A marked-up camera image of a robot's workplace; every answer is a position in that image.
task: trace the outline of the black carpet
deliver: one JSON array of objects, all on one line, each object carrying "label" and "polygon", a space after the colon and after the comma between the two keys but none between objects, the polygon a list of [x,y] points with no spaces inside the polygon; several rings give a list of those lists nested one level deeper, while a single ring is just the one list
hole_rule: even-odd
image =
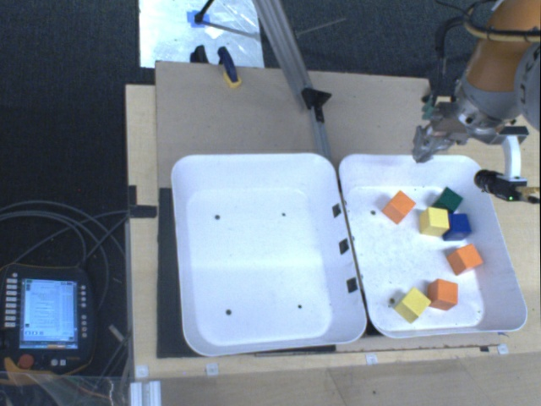
[{"label": "black carpet", "polygon": [[[450,1],[465,6],[473,0]],[[433,0],[283,2],[297,31],[347,18],[299,38],[309,69],[431,79],[434,31],[456,15]],[[0,0],[0,206],[41,199],[93,215],[127,208],[124,86],[151,84],[154,78],[152,70],[139,68],[138,16],[138,0]],[[448,91],[473,43],[463,30],[450,34]],[[276,66],[266,44],[264,52],[265,63]],[[54,229],[48,223],[0,224],[0,266],[49,228]],[[25,262],[66,264],[77,250],[65,244]],[[111,270],[115,281],[88,375],[101,374],[118,345],[109,325],[127,333],[121,257],[113,258]]]}]

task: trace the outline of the cube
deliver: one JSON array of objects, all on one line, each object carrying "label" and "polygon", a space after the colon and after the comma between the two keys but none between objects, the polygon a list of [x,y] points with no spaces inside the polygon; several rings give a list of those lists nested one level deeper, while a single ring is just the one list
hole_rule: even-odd
[{"label": "cube", "polygon": [[453,251],[447,256],[447,261],[456,275],[483,264],[483,259],[473,244]]},{"label": "cube", "polygon": [[412,288],[406,296],[395,305],[395,311],[409,323],[414,323],[417,318],[430,305],[428,299],[418,288]]},{"label": "cube", "polygon": [[419,232],[428,236],[441,236],[449,230],[449,214],[445,209],[429,207],[419,216]]},{"label": "cube", "polygon": [[462,197],[458,195],[452,189],[445,187],[438,200],[434,202],[432,207],[438,207],[440,209],[446,209],[450,213],[456,211],[458,205],[462,202]]},{"label": "cube", "polygon": [[458,284],[437,279],[429,284],[429,299],[431,307],[447,311],[458,304]]},{"label": "cube", "polygon": [[471,232],[472,228],[465,213],[450,213],[449,230],[444,233],[443,240],[463,240]]},{"label": "cube", "polygon": [[395,224],[398,224],[413,209],[415,201],[403,192],[398,191],[387,203],[382,212],[385,213]]}]

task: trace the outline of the yellow block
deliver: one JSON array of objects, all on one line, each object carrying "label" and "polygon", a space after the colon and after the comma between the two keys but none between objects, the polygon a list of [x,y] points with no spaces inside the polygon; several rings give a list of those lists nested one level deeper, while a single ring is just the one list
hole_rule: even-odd
[{"label": "yellow block", "polygon": [[396,312],[408,322],[413,323],[430,305],[428,299],[418,288],[412,288],[406,296],[395,305]]},{"label": "yellow block", "polygon": [[429,236],[441,236],[449,230],[449,214],[446,209],[429,207],[419,216],[419,232]]}]

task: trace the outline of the green block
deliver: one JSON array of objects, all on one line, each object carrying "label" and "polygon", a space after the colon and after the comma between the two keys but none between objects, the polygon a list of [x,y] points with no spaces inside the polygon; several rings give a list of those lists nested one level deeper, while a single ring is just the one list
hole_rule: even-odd
[{"label": "green block", "polygon": [[408,322],[413,323],[430,305],[428,299],[418,288],[412,288],[406,296],[395,305],[395,311]]},{"label": "green block", "polygon": [[439,207],[440,209],[446,209],[450,213],[453,213],[462,202],[462,197],[458,195],[452,189],[445,187],[438,200],[434,202],[432,207]]}]

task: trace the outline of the red button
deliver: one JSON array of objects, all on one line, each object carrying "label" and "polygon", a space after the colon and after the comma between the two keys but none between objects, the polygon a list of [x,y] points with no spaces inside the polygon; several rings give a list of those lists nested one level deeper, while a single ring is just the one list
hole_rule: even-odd
[{"label": "red button", "polygon": [[30,370],[32,368],[32,365],[34,365],[34,357],[32,355],[30,354],[20,355],[17,366],[21,370]]}]

